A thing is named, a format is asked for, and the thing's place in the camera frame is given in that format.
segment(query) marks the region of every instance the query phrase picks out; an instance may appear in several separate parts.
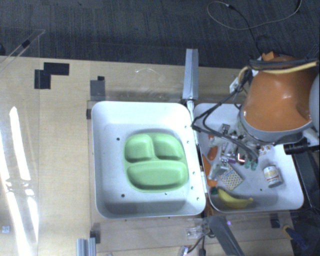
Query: table surface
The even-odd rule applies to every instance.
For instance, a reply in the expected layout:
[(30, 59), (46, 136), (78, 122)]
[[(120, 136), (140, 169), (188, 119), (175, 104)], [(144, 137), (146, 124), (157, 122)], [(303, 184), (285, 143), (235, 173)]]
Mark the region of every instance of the table surface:
[[(43, 70), (45, 62), (68, 63), (69, 75), (52, 75), (51, 89), (34, 89), (35, 70)], [(198, 102), (214, 102), (228, 94), (229, 84), (238, 72), (200, 67)], [(77, 239), (88, 239), (94, 225), (101, 230), (98, 256), (105, 256), (108, 251), (114, 256), (176, 256), (180, 246), (196, 242), (187, 239), (186, 228), (193, 227), (197, 218), (111, 221), (96, 214), (86, 110), (91, 99), (90, 80), (97, 80), (98, 76), (105, 79), (107, 100), (118, 97), (129, 101), (135, 92), (148, 99), (158, 92), (157, 101), (161, 101), (162, 96), (176, 96), (182, 91), (184, 67), (19, 57), (0, 73), (0, 110), (6, 116), (0, 122), (0, 164), (6, 160), (10, 176), (4, 181), (4, 172), (0, 172), (0, 223), (10, 226), (9, 233), (0, 234), (1, 255), (18, 255), (19, 243), (28, 245), (29, 255), (76, 255)], [(18, 147), (10, 142), (14, 107), (29, 170), (28, 188), (34, 193), (28, 199), (31, 197), (36, 203), (38, 228), (24, 201), (26, 183), (21, 182), (22, 174), (19, 177), (17, 171), (21, 165), (19, 160), (18, 164), (13, 160)], [(8, 190), (8, 181), (17, 187)], [(19, 218), (13, 214), (8, 195), (15, 195)], [(292, 224), (288, 212), (279, 213), (278, 217), (282, 225)], [(228, 218), (246, 255), (293, 255), (290, 241), (280, 228), (271, 228), (268, 214)], [(17, 219), (23, 224), (24, 238)], [(224, 255), (216, 238), (206, 239), (205, 248), (207, 256)], [(197, 250), (190, 255), (197, 255)]]

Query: white can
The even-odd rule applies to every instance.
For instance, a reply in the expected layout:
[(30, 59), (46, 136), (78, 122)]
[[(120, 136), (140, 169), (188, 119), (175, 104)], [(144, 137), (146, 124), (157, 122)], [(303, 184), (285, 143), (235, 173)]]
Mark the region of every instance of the white can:
[(283, 183), (278, 169), (275, 165), (270, 165), (263, 169), (264, 177), (268, 182), (269, 188), (274, 188)]

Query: green plate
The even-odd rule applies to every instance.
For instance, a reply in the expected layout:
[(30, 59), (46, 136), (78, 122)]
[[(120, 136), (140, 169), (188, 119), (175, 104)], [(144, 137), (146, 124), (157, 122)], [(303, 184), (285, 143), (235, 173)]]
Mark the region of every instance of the green plate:
[(189, 178), (182, 144), (167, 133), (130, 136), (124, 145), (124, 168), (129, 184), (141, 192), (181, 188)]

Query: black floor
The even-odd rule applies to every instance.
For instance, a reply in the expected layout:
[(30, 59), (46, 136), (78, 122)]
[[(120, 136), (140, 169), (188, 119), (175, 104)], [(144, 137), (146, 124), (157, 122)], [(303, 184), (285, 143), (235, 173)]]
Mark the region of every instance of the black floor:
[[(303, 0), (292, 17), (251, 31), (215, 22), (207, 13), (211, 2), (0, 1), (0, 43), (9, 52), (17, 46), (21, 30), (44, 29), (43, 58), (184, 65), (185, 49), (198, 48), (201, 66), (226, 68), (241, 68), (249, 58), (270, 50), (302, 58), (319, 45), (319, 0)], [(299, 0), (225, 2), (236, 10), (220, 3), (212, 3), (209, 10), (217, 20), (236, 28), (287, 17), (299, 4)]]

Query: yellow banana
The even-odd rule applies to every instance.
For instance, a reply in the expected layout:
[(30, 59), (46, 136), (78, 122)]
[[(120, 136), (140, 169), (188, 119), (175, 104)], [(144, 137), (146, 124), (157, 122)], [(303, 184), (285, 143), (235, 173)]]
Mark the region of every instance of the yellow banana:
[(252, 197), (249, 199), (234, 198), (221, 188), (218, 188), (218, 196), (225, 206), (237, 210), (246, 208), (247, 205), (254, 200)]

